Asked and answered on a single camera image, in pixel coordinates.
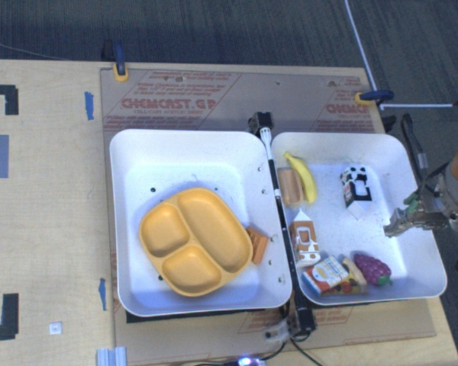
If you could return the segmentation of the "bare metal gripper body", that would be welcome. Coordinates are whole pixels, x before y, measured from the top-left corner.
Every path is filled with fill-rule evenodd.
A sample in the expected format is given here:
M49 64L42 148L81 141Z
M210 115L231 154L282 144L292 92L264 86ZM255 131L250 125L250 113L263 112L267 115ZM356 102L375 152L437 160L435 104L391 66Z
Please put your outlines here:
M458 207L444 207L442 210L428 212L416 207L405 210L405 219L411 226L425 230L440 230L446 227L458 233Z

